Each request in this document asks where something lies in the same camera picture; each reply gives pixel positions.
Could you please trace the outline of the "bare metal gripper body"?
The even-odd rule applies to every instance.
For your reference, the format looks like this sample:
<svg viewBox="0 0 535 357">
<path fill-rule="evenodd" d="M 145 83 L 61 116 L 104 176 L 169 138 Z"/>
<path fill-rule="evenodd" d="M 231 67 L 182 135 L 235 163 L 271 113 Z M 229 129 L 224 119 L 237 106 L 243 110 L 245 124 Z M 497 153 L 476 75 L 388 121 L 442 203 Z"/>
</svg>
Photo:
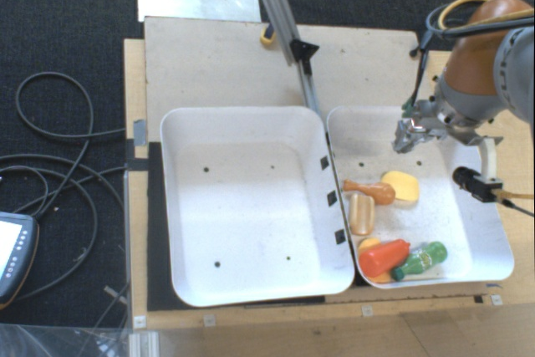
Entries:
<svg viewBox="0 0 535 357">
<path fill-rule="evenodd" d="M 437 140 L 442 140 L 447 136 L 455 140 L 480 140 L 482 138 L 476 132 L 481 121 L 464 116 L 440 94 L 416 101 L 410 120 L 411 132 L 423 129 L 434 130 Z"/>
</svg>

